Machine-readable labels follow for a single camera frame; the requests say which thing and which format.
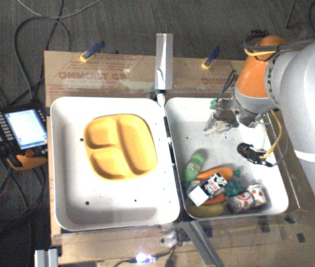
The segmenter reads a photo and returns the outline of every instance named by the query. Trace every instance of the carrot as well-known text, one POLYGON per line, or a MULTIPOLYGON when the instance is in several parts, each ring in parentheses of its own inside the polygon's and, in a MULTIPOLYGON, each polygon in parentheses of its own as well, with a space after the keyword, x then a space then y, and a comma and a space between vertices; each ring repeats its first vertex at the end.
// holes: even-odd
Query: carrot
POLYGON ((220 168, 212 168, 210 170, 201 172, 199 175, 197 175, 197 179, 198 180, 206 180, 217 172, 220 173, 227 181, 229 181, 233 177, 233 170, 231 168, 220 167, 220 168))
POLYGON ((217 204, 219 202, 224 202, 225 200, 225 195, 223 193, 218 194, 217 196, 214 196, 211 199, 208 199, 206 202, 204 202, 202 205, 213 205, 217 204))

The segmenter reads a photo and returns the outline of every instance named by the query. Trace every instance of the dark floor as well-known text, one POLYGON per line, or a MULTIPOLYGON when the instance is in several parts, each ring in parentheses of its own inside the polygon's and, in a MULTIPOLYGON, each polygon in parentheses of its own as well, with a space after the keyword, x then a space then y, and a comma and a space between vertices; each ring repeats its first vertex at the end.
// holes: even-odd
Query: dark floor
MULTIPOLYGON (((62 11, 61 0, 21 1, 43 16, 57 17, 96 0, 63 0, 62 11)), ((0 0, 0 101, 4 106, 29 101, 27 93, 16 97, 27 90, 25 78, 31 85, 42 78, 43 51, 50 37, 50 50, 83 52, 104 40, 103 52, 153 56, 156 33, 172 33, 175 57, 204 58, 218 45, 219 59, 244 60, 241 42, 254 29, 267 29, 289 41, 315 38, 315 0, 296 0, 286 28, 291 5, 292 0, 103 0, 57 23, 38 18, 16 0, 0 0)), ((33 94, 44 103, 43 82, 34 87, 33 94)), ((0 161, 0 185, 6 174, 0 161)), ((14 218, 25 211, 14 180, 28 205, 35 204, 40 195, 33 171, 14 172, 0 195, 1 217, 14 218)), ((0 231, 5 228, 0 233, 0 266, 33 266, 33 251, 50 246, 47 186, 35 208, 29 221, 26 217, 13 227, 5 228, 9 222, 0 221, 0 231)))

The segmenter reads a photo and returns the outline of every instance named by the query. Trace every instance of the soda can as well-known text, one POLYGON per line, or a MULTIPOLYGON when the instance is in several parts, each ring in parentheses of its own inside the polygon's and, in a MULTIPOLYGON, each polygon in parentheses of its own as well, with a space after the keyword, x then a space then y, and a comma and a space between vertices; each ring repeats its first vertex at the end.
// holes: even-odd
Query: soda can
POLYGON ((231 214, 239 214, 254 207, 254 197, 249 191, 225 199, 231 214))
POLYGON ((254 208, 265 206, 268 203, 261 184, 256 183, 249 185, 247 187, 247 191, 249 191, 254 197, 254 208))

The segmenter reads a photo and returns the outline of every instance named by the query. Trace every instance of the white tray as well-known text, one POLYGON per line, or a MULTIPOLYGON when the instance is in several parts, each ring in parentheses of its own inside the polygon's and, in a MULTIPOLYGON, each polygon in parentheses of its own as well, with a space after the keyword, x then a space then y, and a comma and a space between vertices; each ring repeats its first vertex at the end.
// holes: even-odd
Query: white tray
POLYGON ((51 106, 55 214, 68 231, 156 225, 173 222, 180 205, 163 113, 143 98, 63 97, 51 106), (148 124, 157 167, 142 177, 106 181, 88 161, 83 138, 94 118, 130 113, 148 124))
MULTIPOLYGON (((240 169, 241 182, 244 185, 258 182, 264 187, 268 198, 268 206, 259 211, 250 211, 247 214, 231 215, 228 209, 216 219, 221 217, 236 217, 250 215, 271 215, 284 212, 288 207, 288 197, 282 181, 278 166, 266 167, 252 164, 237 152, 237 145, 241 142, 253 144, 261 143, 268 150, 271 145, 267 136, 260 130, 240 125, 220 135, 204 135, 203 128, 211 114, 209 98, 172 98, 166 103, 171 139, 173 142, 176 167, 180 178, 183 176, 185 166, 196 150, 204 150, 206 160, 202 170, 212 167, 230 167, 240 169)), ((274 154, 267 159, 275 163, 274 154)), ((187 199, 183 201, 185 209, 193 203, 187 199)))

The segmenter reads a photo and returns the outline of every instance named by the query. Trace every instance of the handheld controller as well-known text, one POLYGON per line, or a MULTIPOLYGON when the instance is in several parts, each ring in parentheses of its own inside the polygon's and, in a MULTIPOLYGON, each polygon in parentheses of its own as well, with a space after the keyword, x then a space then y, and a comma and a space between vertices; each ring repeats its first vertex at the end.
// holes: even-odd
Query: handheld controller
POLYGON ((18 171, 47 162, 46 116, 39 104, 0 108, 0 153, 18 171))

